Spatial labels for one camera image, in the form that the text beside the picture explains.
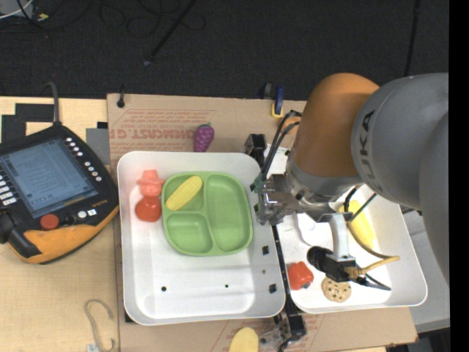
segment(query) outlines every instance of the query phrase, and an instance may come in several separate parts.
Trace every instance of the yellow corn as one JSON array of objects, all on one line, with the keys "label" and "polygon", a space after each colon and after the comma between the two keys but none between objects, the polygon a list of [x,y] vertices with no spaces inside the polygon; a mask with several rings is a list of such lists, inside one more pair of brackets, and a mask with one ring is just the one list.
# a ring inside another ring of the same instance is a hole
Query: yellow corn
[{"label": "yellow corn", "polygon": [[200,189],[202,189],[202,184],[200,176],[190,176],[169,196],[166,200],[166,207],[171,211],[180,210],[199,193]]}]

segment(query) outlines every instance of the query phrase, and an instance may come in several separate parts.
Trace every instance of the red toy pepper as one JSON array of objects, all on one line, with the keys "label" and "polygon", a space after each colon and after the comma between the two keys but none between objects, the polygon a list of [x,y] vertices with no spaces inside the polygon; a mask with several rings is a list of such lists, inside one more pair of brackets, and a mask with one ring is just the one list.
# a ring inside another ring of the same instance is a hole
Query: red toy pepper
[{"label": "red toy pepper", "polygon": [[290,288],[300,290],[308,288],[313,282],[314,275],[303,261],[292,263],[287,270]]},{"label": "red toy pepper", "polygon": [[199,125],[193,136],[193,150],[196,153],[205,153],[215,138],[215,129],[208,122]]}]

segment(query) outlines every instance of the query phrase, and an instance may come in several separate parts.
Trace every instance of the gray robot arm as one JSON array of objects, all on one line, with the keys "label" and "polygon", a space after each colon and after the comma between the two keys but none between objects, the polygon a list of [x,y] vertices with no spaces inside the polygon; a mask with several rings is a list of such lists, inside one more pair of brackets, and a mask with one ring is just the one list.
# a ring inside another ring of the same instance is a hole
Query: gray robot arm
[{"label": "gray robot arm", "polygon": [[352,73],[322,80],[306,104],[285,174],[268,179],[259,194],[258,220],[277,224],[292,212],[330,220],[329,204],[361,183],[423,213],[449,283],[447,73],[382,87]]}]

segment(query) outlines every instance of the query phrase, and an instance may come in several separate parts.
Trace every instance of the white container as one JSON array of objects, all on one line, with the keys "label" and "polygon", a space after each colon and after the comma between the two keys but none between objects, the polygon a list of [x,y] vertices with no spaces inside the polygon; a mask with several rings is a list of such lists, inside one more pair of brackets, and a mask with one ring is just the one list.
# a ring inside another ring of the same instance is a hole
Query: white container
[{"label": "white container", "polygon": [[[362,205],[371,195],[370,188],[362,186],[353,199]],[[323,246],[332,250],[332,234],[329,224],[314,223],[306,214],[299,214],[285,218],[284,223],[278,225],[279,240],[286,265],[303,261],[314,275],[314,281],[308,288],[292,291],[292,300],[304,312],[327,313],[383,307],[412,307],[425,301],[427,295],[425,278],[400,207],[376,196],[363,209],[363,213],[376,235],[374,251],[385,255],[397,255],[400,259],[368,273],[379,282],[391,287],[391,291],[364,287],[351,282],[352,295],[342,303],[330,301],[325,297],[321,288],[325,274],[306,260],[307,251],[311,246]],[[363,250],[350,232],[348,232],[348,240],[349,253],[356,258],[360,267],[363,268],[381,260]]]},{"label": "white container", "polygon": [[[254,236],[250,245],[237,254],[213,257],[174,250],[166,239],[162,218],[149,223],[135,215],[135,205],[141,199],[136,181],[146,169],[156,169],[163,179],[191,171],[235,176],[251,206]],[[130,318],[154,326],[271,317],[283,309],[285,290],[272,230],[256,222],[253,207],[257,194],[249,189],[258,174],[257,162],[242,153],[135,151],[121,157],[117,176],[124,304]]]}]

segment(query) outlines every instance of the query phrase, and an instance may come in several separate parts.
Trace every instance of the green plate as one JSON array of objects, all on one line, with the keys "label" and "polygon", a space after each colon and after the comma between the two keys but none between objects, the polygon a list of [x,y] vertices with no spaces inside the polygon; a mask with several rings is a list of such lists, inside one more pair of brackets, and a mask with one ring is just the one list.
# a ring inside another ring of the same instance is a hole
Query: green plate
[{"label": "green plate", "polygon": [[[202,178],[200,192],[182,209],[171,211],[166,200],[190,176]],[[252,240],[248,197],[238,179],[223,172],[184,172],[167,179],[161,194],[163,226],[169,243],[183,254],[234,254]]]}]

